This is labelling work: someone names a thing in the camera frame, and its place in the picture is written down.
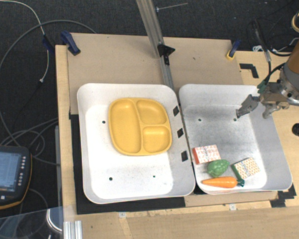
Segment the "screen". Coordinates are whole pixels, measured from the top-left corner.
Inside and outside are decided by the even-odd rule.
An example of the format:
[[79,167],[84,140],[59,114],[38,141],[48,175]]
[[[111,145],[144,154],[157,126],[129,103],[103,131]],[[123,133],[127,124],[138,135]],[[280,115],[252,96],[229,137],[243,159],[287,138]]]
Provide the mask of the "screen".
[[14,191],[20,155],[0,152],[0,188]]

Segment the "carrot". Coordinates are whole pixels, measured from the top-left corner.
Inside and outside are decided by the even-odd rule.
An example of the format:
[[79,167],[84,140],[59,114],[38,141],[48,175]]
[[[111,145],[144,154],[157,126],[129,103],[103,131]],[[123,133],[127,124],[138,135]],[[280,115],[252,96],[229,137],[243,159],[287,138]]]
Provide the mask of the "carrot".
[[234,188],[237,185],[243,187],[244,184],[245,184],[245,181],[244,180],[237,180],[236,178],[231,177],[231,176],[225,176],[225,177],[218,177],[218,178],[203,180],[202,184],[213,186],[213,187],[231,189],[231,188]]

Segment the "green toy vegetable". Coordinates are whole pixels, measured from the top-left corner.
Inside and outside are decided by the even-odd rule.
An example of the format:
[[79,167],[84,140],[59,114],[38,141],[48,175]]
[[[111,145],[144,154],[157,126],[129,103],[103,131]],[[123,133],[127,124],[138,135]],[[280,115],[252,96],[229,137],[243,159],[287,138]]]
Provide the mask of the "green toy vegetable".
[[211,161],[207,166],[207,173],[214,178],[219,177],[227,170],[229,164],[225,159]]

